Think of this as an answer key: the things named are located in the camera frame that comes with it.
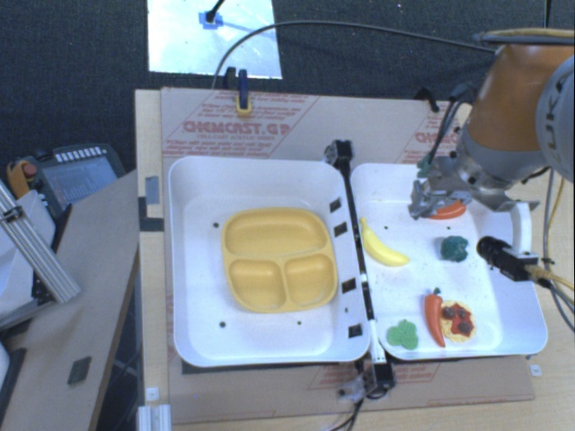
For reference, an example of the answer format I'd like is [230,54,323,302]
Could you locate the light green grapes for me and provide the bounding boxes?
[386,318,420,351]

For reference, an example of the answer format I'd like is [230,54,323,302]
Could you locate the yellow divided plate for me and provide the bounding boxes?
[220,207,340,315]

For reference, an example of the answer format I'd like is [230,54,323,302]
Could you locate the black cylinder on white bracket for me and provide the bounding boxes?
[475,199,540,283]

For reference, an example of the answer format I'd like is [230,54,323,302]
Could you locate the thin black and white rod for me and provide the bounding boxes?
[337,157,385,364]

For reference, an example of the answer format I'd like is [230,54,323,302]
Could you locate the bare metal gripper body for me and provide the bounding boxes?
[423,154,512,205]

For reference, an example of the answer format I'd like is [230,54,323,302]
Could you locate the yellow banana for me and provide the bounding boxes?
[358,216,411,268]

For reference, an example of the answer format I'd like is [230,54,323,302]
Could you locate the brown cardboard board red print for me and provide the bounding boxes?
[159,86,536,426]

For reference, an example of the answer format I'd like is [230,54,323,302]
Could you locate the orange carrot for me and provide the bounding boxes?
[423,286,447,349]

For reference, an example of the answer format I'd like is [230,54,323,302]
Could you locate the dark green broccoli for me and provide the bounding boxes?
[439,235,470,263]

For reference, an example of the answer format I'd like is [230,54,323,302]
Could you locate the white plastic tray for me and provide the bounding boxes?
[168,155,373,369]
[349,163,550,361]

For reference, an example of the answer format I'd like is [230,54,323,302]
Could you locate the black block with thin wires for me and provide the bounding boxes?
[324,139,354,166]
[358,360,397,400]

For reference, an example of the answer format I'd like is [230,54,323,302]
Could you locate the pizza slice with red sauce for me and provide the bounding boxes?
[439,300,477,344]

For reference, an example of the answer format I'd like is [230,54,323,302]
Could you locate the orange sausage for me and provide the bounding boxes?
[429,199,468,221]

